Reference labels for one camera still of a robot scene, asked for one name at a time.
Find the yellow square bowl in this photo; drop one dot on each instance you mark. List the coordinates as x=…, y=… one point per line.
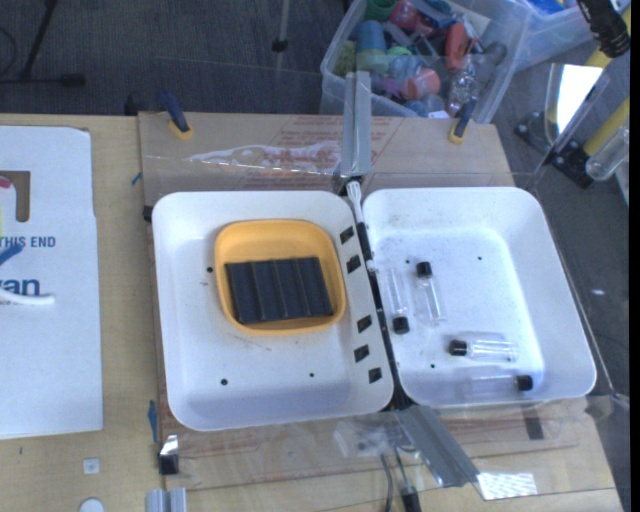
x=275, y=240

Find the black ribbed flat block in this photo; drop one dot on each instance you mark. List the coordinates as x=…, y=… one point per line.
x=280, y=289

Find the clear bottle with black cap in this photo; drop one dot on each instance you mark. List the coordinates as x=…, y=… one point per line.
x=429, y=295
x=500, y=385
x=398, y=300
x=485, y=350

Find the white plastic tray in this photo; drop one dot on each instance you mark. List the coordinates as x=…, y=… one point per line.
x=270, y=370
x=500, y=280

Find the brown cardboard board red print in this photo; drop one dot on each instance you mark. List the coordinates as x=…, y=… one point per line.
x=425, y=150

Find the clear plastic storage bin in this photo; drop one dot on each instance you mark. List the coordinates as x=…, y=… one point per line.
x=415, y=60

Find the white cardboard sheet blue print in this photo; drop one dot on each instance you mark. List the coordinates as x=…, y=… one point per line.
x=50, y=325

